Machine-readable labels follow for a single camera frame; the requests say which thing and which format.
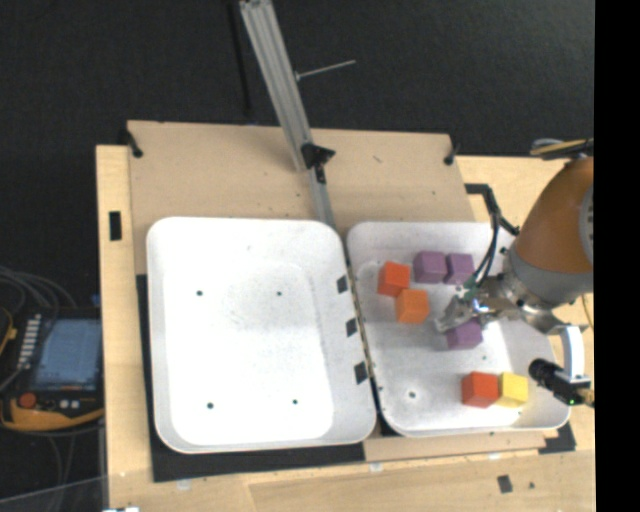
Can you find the brown cardboard board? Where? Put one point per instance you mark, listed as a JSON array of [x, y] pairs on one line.
[[225, 170]]

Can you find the red cube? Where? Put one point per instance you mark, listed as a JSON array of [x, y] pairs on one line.
[[479, 390], [393, 278]]

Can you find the thin black and white rod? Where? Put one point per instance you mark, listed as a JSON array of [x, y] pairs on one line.
[[361, 325]]

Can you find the yellow cube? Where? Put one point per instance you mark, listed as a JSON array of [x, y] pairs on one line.
[[513, 389]]

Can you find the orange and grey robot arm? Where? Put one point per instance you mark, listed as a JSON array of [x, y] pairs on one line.
[[550, 230]]

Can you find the black cylinder on white bracket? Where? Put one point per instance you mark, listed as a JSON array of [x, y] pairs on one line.
[[552, 380]]

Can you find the purple cube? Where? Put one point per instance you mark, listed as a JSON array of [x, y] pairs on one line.
[[466, 338], [460, 269], [430, 267]]

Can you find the orange cube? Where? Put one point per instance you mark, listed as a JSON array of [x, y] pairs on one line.
[[413, 306]]

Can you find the white plastic tray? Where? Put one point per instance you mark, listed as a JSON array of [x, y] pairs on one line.
[[250, 340], [425, 390]]

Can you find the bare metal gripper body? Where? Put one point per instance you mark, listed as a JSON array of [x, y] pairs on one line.
[[505, 300]]

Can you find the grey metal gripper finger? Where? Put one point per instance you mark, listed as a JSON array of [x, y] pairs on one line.
[[472, 316], [449, 315]]

